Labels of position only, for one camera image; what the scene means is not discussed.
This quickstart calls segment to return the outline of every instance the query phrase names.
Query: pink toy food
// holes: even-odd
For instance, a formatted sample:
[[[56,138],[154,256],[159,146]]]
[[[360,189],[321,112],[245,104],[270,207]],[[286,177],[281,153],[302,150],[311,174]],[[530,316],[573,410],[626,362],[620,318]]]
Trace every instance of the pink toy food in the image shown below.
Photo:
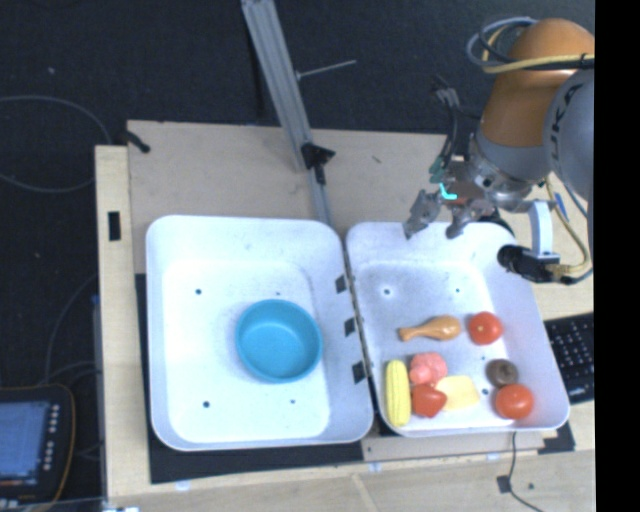
[[[412,384],[435,386],[448,373],[447,363],[437,352],[423,352],[411,358],[409,380]]]

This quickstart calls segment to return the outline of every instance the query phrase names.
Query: white tray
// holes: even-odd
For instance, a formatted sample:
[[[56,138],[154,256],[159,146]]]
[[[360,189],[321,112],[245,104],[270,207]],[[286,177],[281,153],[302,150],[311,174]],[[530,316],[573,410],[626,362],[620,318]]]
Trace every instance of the white tray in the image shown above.
[[[337,234],[316,221],[172,215],[146,238],[151,421],[176,450],[353,442],[373,406]],[[235,351],[250,304],[295,302],[325,350],[306,378],[258,381]]]
[[[569,416],[569,400],[540,317],[532,285],[502,268],[500,247],[515,244],[504,228],[473,223],[449,240],[447,223],[432,223],[406,240],[400,223],[372,222],[354,226],[347,234],[347,253],[357,297],[363,341],[381,413],[385,421],[384,368],[391,359],[407,364],[419,352],[436,351],[447,361],[450,375],[468,375],[480,403],[468,409],[441,411],[434,418],[412,415],[409,423],[390,428],[407,437],[466,432],[555,429]],[[488,310],[503,321],[503,336],[491,345],[471,342],[466,330],[450,341],[414,338],[401,342],[399,327],[422,324],[443,314],[463,325],[470,315]],[[493,408],[495,389],[485,365],[494,358],[516,364],[520,382],[535,396],[525,419],[499,417]]]

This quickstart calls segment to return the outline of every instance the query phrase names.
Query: screen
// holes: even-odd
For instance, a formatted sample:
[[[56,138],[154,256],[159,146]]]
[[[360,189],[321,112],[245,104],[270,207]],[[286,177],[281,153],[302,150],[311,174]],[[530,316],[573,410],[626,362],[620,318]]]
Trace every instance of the screen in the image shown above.
[[[35,476],[49,403],[0,403],[0,478]]]

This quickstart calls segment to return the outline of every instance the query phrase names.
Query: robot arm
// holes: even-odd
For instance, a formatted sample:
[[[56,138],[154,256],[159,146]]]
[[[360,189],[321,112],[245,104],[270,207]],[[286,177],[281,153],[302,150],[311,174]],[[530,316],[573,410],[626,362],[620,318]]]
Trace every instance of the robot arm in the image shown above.
[[[514,27],[521,33],[508,55],[501,54],[495,42]],[[479,42],[484,46],[482,59],[473,54]],[[595,39],[588,31],[556,18],[502,20],[469,40],[471,60],[497,78],[469,141],[468,158],[439,159],[432,166],[430,181],[440,190],[420,192],[404,223],[407,238],[435,220],[441,206],[452,213],[449,238],[462,234],[469,222],[497,215],[499,209],[527,212],[536,237],[532,249],[501,251],[499,260],[527,279],[561,281],[564,266],[548,240],[547,214],[555,202],[546,202],[545,209],[540,201],[526,197],[555,172],[589,201],[592,217],[594,49]],[[488,60],[490,56],[498,60]],[[592,233],[589,222],[591,253]]]

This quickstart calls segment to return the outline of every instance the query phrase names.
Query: yellow corn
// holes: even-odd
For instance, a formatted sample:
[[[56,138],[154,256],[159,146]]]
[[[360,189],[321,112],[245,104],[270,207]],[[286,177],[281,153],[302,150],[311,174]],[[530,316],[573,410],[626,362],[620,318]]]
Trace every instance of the yellow corn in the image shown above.
[[[395,427],[406,425],[411,418],[411,390],[407,366],[399,359],[387,363],[385,399],[389,422]]]

